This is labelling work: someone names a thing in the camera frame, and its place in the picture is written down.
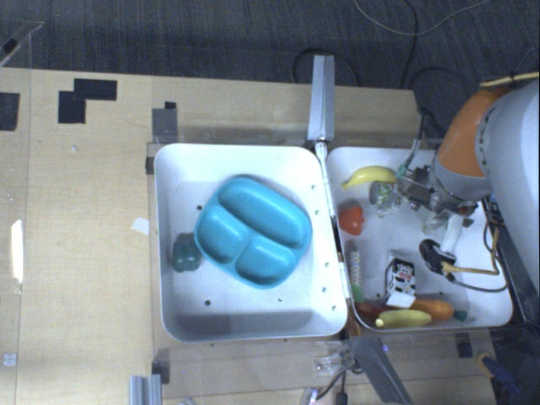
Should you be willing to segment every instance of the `blue plastic tray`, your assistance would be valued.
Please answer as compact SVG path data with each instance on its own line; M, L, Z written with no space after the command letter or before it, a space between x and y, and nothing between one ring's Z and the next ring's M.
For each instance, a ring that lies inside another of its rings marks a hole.
M294 271L311 233L302 209L248 177L233 178L214 193L194 232L209 261L260 289L279 285Z

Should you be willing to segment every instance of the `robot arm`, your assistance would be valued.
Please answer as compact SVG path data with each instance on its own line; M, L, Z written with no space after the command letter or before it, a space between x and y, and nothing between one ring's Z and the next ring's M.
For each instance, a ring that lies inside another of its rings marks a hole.
M437 248L442 258L452 257L477 201L493 193L538 292L538 81L511 92L476 93L457 114L432 166L409 170L397 188L448 221L447 238Z

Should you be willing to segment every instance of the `black cable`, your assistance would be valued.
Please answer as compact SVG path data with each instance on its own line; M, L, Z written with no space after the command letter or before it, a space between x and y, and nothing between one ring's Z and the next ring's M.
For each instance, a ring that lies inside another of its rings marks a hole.
M341 393L345 392L345 378L347 378L347 371L345 370L345 373L343 374L341 378Z
M407 79L408 69L411 66L411 61L413 60L414 51L416 50L416 42L417 42L417 35L416 34L419 31L419 17L418 17L418 15L416 13L416 9L414 8L414 6L408 0L402 0L402 2L404 2L409 7L409 9L411 9L411 12L413 13L413 17L414 17L414 36L413 36L413 42L411 43L411 49L410 49L410 51L408 53L408 58L407 58L407 61L405 62L405 67L404 67L403 72L402 72L402 77L399 80L399 86L398 87L400 89L403 89L405 87L405 80Z
M317 394L317 401L321 400L324 396L328 394L328 392L336 385L336 383L339 381L339 379L345 375L345 372L347 372L348 369L344 369L340 371L336 376L334 376L334 379L330 381L330 384L328 384L327 388L325 388L323 391L321 391L319 394Z
M424 121L425 118L427 118L431 126L439 133L441 137L444 137L446 135L446 130L435 120L433 112L431 112L424 106L420 106L418 110L420 111L420 114L424 116Z
M491 210L493 208L493 205L491 203L491 196L487 196L483 200L483 208L484 208L484 211L486 212L486 216L487 216L486 225L483 227L483 245L485 246L485 248L488 251L491 251L491 248L488 245L488 226L489 226L490 223L491 224L494 223L493 214L491 212Z
M336 55L334 52L331 52L324 48L306 48L305 50L300 51L298 54L296 54L296 56L294 56L293 64L290 70L290 77L293 83L295 84L298 83L298 74L296 73L296 68L298 67L298 63L300 62L300 59L303 56L306 56L308 54L319 55L319 56L334 56L334 58L336 59L336 62L340 61L345 64L345 67L348 69L348 71L351 74L351 78L353 80L354 86L355 87L360 86L358 77L356 76L356 72L354 71L353 67L349 64L349 62L346 59L340 57L339 55Z
M425 73L429 73L429 72L443 72L443 73L447 73L449 75L452 75L454 77L457 77L459 78L460 82L462 83L462 87L465 88L465 80L463 79L463 77L457 73L457 72L454 72L446 67L442 67L442 66L426 66L426 67L422 67L420 68L418 71L416 71L413 76L408 80L408 84L407 84L407 89L408 90L411 90L413 89L413 84L414 82L417 80L418 77L420 77L421 75L424 75Z
M495 260L499 260L499 256L497 255L497 251L494 250L493 248L489 247L488 245L488 229L489 229L489 222L490 220L486 220L486 225L483 227L483 245L485 246L485 248L488 250L489 252L489 255L491 255L492 253L494 254L494 258Z
M418 139L419 141L422 141L422 136L424 135L424 124L425 124L425 111L422 110L422 108L418 109L418 111L420 112L420 123L418 125L418 135L416 137L416 139Z
M494 289L491 289L491 288L480 288L480 287L475 287L473 285L469 285L467 283L463 283L463 282L460 282L458 281L456 278L454 278L454 275L453 274L447 274L446 275L446 278L452 283L452 284L455 284L455 285L458 285L460 287L463 287L463 288L468 288L468 289L473 289L474 291L482 291L483 293L500 293L501 291L504 291L505 289L508 288L508 280L506 279L506 275L505 273L503 272L503 275L505 276L505 286L504 287L500 287L500 288L494 288Z
M336 405L347 405L348 404L348 396L347 393L345 393L345 377L347 376L347 371L343 374L343 377L341 379L341 391L336 395Z
M424 74L426 73L429 73L429 72L443 72L443 73L447 73L449 75L452 75L456 78L459 78L461 84L462 84L462 87L465 89L465 80L464 78L457 72L454 72L454 71L451 71L450 69L446 68L446 67L442 67L442 66L427 66L427 67L422 67L420 68L418 71L416 71L413 76L409 79L408 81L408 84L407 84L407 89L408 90L411 90L413 89L413 86L414 86L414 83ZM431 124L431 126L439 133L440 136L444 137L446 135L446 130L435 120L435 116L433 115L433 112L431 112L430 110L428 110L426 107L424 106L420 106L418 108L418 110L421 112L421 113L424 113L425 116L427 117L427 119L429 120L429 123Z
M482 0L478 3L474 3L474 4L471 4L470 6L466 6L464 8L461 8L461 9L458 9L452 13L449 13L447 14L441 21L433 24L431 27L429 27L428 29L425 29L425 30L422 30L422 31L418 31L416 33L411 33L411 32L408 32L408 31L400 31L400 30L396 30L396 29L393 29L391 27L388 27L387 25L384 25L383 23L381 23L380 21L377 21L376 19L370 17L366 12L364 12L364 10L360 7L359 3L358 3L358 0L353 0L354 1L354 6L356 6L356 8L359 10L359 12L364 15L369 21L371 21L373 24L375 25L378 25L379 27L381 27L382 29L384 30L388 30L388 31L391 31L392 33L395 33L396 35L404 35L404 36L422 36L422 35L427 35L428 33L431 33L432 31L438 29L439 27L441 27L446 21L448 21L449 19L452 19L453 17L455 17L456 15L458 14L461 14L463 12L466 12L467 10L471 10L471 9L474 9L474 8L478 8L486 3L489 3L489 2L492 2L493 0Z

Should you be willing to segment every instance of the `small box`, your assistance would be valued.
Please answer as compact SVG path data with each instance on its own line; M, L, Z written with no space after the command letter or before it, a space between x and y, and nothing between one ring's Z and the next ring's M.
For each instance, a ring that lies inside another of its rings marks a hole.
M401 308L409 308L416 300L414 282L414 264L394 258L386 268L386 304Z

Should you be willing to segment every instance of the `yellow banana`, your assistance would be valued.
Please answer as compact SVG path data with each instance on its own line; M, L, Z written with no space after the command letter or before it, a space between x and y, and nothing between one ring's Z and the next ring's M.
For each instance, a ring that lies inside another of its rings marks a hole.
M369 183L371 181L381 181L383 183L395 183L396 174L390 168L385 166L365 166L358 168L350 178L341 186L343 189L348 189L351 186Z
M375 321L379 328L420 327L431 322L431 315L421 310L400 309L381 312Z

